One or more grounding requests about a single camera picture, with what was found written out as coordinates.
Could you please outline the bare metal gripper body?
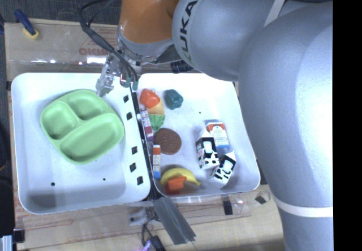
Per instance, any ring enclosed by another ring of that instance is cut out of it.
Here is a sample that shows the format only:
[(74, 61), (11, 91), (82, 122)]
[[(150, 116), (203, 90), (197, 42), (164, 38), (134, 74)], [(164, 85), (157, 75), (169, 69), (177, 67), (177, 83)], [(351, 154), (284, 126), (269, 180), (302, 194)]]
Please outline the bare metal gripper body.
[(143, 55), (126, 47), (113, 50), (106, 58), (106, 62), (102, 68), (101, 80), (113, 80), (113, 77), (120, 77), (126, 74), (126, 80), (138, 80), (138, 74), (134, 66), (141, 66), (156, 61), (158, 55)]

